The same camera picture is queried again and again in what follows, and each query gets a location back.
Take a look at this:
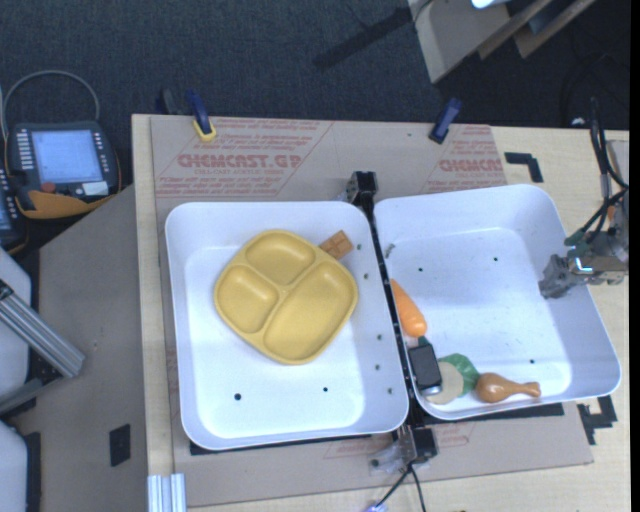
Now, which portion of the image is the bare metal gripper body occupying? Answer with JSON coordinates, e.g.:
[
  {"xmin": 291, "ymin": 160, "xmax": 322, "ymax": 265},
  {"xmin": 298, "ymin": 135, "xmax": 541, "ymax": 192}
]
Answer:
[{"xmin": 569, "ymin": 230, "xmax": 630, "ymax": 287}]

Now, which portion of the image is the white plastic tray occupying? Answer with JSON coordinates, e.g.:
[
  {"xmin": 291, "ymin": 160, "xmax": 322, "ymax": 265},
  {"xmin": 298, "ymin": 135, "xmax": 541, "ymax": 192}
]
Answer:
[
  {"xmin": 164, "ymin": 200, "xmax": 410, "ymax": 451},
  {"xmin": 372, "ymin": 183, "xmax": 623, "ymax": 421}
]

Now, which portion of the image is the brown chicken drumstick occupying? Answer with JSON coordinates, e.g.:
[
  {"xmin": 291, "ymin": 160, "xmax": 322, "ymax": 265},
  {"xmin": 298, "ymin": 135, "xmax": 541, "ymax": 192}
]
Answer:
[{"xmin": 474, "ymin": 372, "xmax": 542, "ymax": 405}]

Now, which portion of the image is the green lettuce leaf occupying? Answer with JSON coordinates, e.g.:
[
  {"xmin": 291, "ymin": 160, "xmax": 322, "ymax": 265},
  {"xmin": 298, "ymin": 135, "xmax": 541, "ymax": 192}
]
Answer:
[{"xmin": 438, "ymin": 352, "xmax": 482, "ymax": 399}]

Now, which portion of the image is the beige round bread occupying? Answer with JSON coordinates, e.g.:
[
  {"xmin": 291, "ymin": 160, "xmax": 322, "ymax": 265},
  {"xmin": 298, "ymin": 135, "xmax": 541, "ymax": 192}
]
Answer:
[{"xmin": 424, "ymin": 362, "xmax": 466, "ymax": 406}]

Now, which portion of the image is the orange carrot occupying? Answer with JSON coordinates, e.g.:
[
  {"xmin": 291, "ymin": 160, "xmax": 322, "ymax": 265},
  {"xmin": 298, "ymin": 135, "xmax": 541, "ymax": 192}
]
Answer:
[{"xmin": 389, "ymin": 278, "xmax": 429, "ymax": 338}]

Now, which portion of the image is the black rectangular packet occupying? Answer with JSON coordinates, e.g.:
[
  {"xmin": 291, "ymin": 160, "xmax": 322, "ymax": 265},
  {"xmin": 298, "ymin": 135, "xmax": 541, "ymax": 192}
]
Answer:
[{"xmin": 406, "ymin": 335, "xmax": 444, "ymax": 397}]

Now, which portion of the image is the thin black rod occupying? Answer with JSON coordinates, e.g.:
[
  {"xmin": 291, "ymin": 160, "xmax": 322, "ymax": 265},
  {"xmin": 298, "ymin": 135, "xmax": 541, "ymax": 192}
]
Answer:
[{"xmin": 361, "ymin": 195, "xmax": 426, "ymax": 430}]

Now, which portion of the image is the brown biscuit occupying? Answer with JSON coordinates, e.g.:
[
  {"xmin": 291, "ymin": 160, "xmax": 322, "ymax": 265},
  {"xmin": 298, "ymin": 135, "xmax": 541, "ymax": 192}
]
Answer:
[{"xmin": 318, "ymin": 229, "xmax": 356, "ymax": 261}]

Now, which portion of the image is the yellow divided plate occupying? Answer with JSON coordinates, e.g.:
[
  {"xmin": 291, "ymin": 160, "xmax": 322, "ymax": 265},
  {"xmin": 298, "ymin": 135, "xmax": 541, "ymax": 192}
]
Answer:
[{"xmin": 213, "ymin": 228, "xmax": 360, "ymax": 365}]

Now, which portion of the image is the brown cardboard board red print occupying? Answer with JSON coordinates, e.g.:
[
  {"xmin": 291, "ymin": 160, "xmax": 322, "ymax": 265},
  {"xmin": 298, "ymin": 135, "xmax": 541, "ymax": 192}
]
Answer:
[{"xmin": 149, "ymin": 115, "xmax": 595, "ymax": 507}]

